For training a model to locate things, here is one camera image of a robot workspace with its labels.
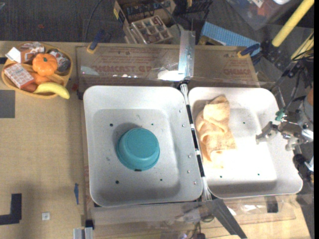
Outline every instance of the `snack package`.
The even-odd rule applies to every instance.
[[[21,64],[13,64],[4,69],[4,74],[19,88],[23,88],[34,82],[31,74]]]
[[[25,43],[19,48],[13,47],[5,56],[18,63],[31,61],[36,54],[44,53],[44,46],[39,42]]]

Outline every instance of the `white square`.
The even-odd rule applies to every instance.
[[[42,220],[48,221],[50,219],[50,212],[42,213]]]

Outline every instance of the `white plastic tray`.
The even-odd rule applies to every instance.
[[[212,193],[227,199],[299,192],[303,181],[294,167],[293,152],[285,150],[287,141],[277,134],[270,142],[256,144],[255,136],[279,110],[273,94],[261,88],[194,88],[188,95],[194,121],[206,101],[222,94],[230,103],[229,127],[237,149],[223,154],[224,168],[204,163]]]
[[[183,95],[170,87],[94,86],[83,97],[90,193],[105,207],[187,202],[202,183]],[[126,131],[140,127],[159,140],[157,164],[136,172],[117,158]]]

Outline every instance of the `teal lid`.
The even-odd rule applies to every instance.
[[[117,144],[116,154],[120,162],[135,171],[145,171],[157,163],[160,157],[159,141],[144,128],[134,128],[124,133]]]

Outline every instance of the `fruit basket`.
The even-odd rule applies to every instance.
[[[21,44],[17,45],[16,48],[21,47],[25,43],[28,43],[28,42],[21,43]],[[69,65],[69,67],[68,67],[68,69],[66,71],[64,71],[64,72],[55,71],[53,75],[46,76],[50,80],[50,82],[54,82],[54,83],[57,83],[57,84],[60,84],[60,85],[62,85],[64,87],[66,87],[66,85],[67,85],[67,83],[69,81],[69,78],[71,76],[72,69],[73,69],[73,60],[72,60],[72,58],[63,50],[60,50],[60,49],[58,49],[56,47],[53,47],[53,46],[45,44],[45,43],[40,43],[40,44],[42,44],[44,46],[45,53],[49,53],[50,51],[52,51],[54,49],[57,49],[67,59],[70,60],[70,65]],[[28,92],[26,90],[18,88],[10,80],[10,78],[4,73],[4,69],[9,67],[9,66],[11,66],[12,64],[16,64],[16,62],[13,61],[13,60],[7,59],[6,63],[3,65],[3,69],[2,69],[2,72],[1,72],[2,80],[9,88],[11,88],[11,89],[13,89],[13,90],[15,90],[17,92],[23,93],[25,95],[28,95],[28,96],[31,96],[31,97],[35,97],[35,98],[51,99],[51,98],[55,98],[57,96],[57,94],[55,94],[55,93],[50,93],[50,92],[47,92],[47,93],[32,93],[32,92]],[[27,63],[21,63],[21,65],[28,72],[34,72],[35,73],[35,71],[32,69],[32,61],[29,61]]]

